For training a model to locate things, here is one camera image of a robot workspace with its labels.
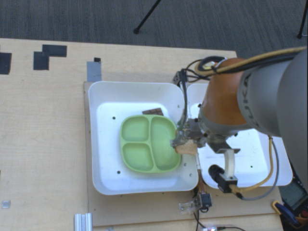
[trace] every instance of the robotic arm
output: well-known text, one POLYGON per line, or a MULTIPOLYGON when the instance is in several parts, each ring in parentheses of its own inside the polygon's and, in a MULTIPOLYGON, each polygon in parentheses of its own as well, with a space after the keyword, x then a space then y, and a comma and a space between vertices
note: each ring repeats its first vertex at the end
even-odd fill
MULTIPOLYGON (((191 139, 198 147, 207 143, 215 153, 236 153, 226 139, 255 128, 282 137, 288 157, 308 189, 307 49, 222 60, 210 70, 200 64, 195 71, 212 77, 198 120, 182 124, 171 145, 191 139)), ((228 170, 220 175, 226 180, 231 176, 229 183, 236 184, 234 170, 228 170)))

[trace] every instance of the wooden board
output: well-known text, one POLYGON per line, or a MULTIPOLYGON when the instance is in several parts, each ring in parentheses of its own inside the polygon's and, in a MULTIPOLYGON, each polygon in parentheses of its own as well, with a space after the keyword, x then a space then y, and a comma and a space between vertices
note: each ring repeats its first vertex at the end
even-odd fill
MULTIPOLYGON (((10 74, 0 75, 0 201, 12 203, 9 209, 0 209, 0 230, 9 231, 73 230, 74 214, 88 212, 84 108, 87 61, 102 59, 104 80, 170 82, 177 70, 195 59, 217 54, 235 56, 233 51, 19 39, 0 39, 0 51, 13 54, 10 74), (67 57, 51 57, 49 71, 34 71, 33 52, 42 51, 42 44, 66 45, 67 57)), ((100 220, 114 225, 117 219, 133 223, 136 220, 131 220, 135 218, 131 209, 142 214, 138 222, 183 219, 178 215, 178 200, 190 194, 181 194, 171 193, 165 198, 172 208, 167 217, 158 202, 154 206, 136 205, 134 196, 127 195, 117 197, 127 206, 120 209, 112 199, 106 204, 100 195, 98 204, 106 204, 104 208, 113 217, 106 222, 111 215, 94 214, 93 221, 96 225, 100 220)), ((272 199, 279 197, 277 191, 273 194, 272 199)), ((156 193, 154 197, 161 199, 162 195, 156 193)), ((138 202, 149 197, 152 195, 143 194, 138 202)), ((220 215, 215 210, 220 201, 233 205, 229 211, 237 208, 237 203, 227 199, 213 199, 213 213, 220 215)), ((270 212, 269 204, 268 200, 262 207, 264 213, 270 212)), ((118 228, 135 230, 138 225, 118 228)))

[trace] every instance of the gray cable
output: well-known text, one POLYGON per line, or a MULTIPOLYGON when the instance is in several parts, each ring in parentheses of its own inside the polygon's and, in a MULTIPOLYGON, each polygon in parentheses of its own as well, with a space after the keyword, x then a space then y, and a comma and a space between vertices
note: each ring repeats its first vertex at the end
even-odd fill
POLYGON ((277 152, 277 148, 276 148, 276 145, 274 143, 274 140, 272 140, 272 145, 274 147, 274 152, 275 152, 275 156, 276 156, 276 177, 275 177, 275 181, 274 181, 274 185, 263 195, 260 195, 260 196, 257 196, 257 197, 253 197, 253 198, 245 198, 245 197, 242 197, 241 199, 242 200, 247 200, 247 201, 251 201, 251 200, 258 200, 258 199, 261 199, 261 198, 264 198, 266 197, 267 195, 269 195, 273 190, 274 188, 276 187, 276 184, 277 184, 277 180, 278 180, 278 175, 279 175, 279 158, 278 158, 278 152, 277 152))

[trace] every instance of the white plastic tray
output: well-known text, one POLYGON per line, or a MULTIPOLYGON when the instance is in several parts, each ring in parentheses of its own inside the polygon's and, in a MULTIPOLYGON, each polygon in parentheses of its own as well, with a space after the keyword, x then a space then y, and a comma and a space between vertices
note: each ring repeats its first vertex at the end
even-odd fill
MULTIPOLYGON (((207 84, 193 84, 187 89, 189 100, 190 118, 198 117, 198 105, 203 101, 207 84)), ((279 177, 278 186, 287 185, 292 180, 292 170, 281 138, 274 138, 279 157, 279 177)), ((231 148, 241 149, 235 155, 235 176, 238 178, 239 187, 247 187, 262 181, 270 171, 269 161, 269 139, 267 135, 262 134, 255 129, 239 132, 237 137, 231 137, 227 140, 231 148)), ((198 149, 202 176, 205 182, 217 188, 216 182, 212 180, 208 173, 208 168, 216 164, 224 168, 223 154, 215 154, 209 146, 198 149)), ((272 177, 262 186, 272 186, 276 176, 276 158, 272 151, 274 159, 274 172, 272 177)))
POLYGON ((177 123, 184 108, 182 91, 167 83, 101 81, 89 89, 92 172, 96 190, 106 195, 188 191, 198 183, 194 156, 183 155, 180 166, 168 173, 146 174, 130 170, 120 150, 122 121, 142 111, 161 108, 177 123))

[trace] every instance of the metal bracket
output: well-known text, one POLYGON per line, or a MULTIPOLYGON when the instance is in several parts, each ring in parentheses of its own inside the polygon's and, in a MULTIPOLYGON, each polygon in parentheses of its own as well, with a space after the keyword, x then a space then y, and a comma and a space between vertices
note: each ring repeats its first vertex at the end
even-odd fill
POLYGON ((92 213, 75 214, 74 231, 92 231, 92 213))

